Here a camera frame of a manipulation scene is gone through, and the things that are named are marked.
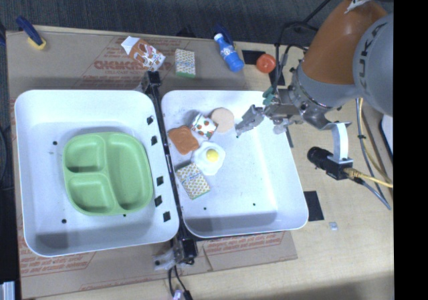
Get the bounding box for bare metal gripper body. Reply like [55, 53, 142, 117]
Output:
[263, 88, 332, 130]

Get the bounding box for tan round biscuit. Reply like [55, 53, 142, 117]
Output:
[209, 107, 236, 134]

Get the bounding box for white cup with orange print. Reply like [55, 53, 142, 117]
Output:
[190, 113, 219, 141]

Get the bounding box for white plastic tray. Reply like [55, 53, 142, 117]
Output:
[160, 90, 310, 240]
[13, 89, 181, 258]

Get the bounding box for red-orange round can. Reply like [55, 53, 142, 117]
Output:
[255, 53, 278, 74]

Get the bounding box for white and yellow fried egg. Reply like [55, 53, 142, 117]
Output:
[193, 141, 227, 177]

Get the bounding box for blue bottle with white cap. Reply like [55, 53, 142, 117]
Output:
[213, 33, 245, 73]

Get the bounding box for brown toast slice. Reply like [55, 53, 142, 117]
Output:
[167, 125, 201, 156]

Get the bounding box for yellow patterned carton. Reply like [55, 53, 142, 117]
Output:
[175, 162, 212, 200]

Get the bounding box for green and white carton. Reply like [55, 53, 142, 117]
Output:
[174, 47, 197, 79]

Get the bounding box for orange and white milk carton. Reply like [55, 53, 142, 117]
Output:
[120, 35, 167, 73]

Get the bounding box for green divided plate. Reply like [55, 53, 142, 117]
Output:
[62, 131, 154, 217]

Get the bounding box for brown cardboard board, red print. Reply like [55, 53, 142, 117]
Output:
[5, 26, 299, 299]

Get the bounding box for black cylinder on white bracket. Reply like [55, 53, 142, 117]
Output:
[306, 121, 354, 181]

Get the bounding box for black block with thin wires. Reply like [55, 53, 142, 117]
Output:
[171, 237, 199, 265]
[141, 70, 163, 93]

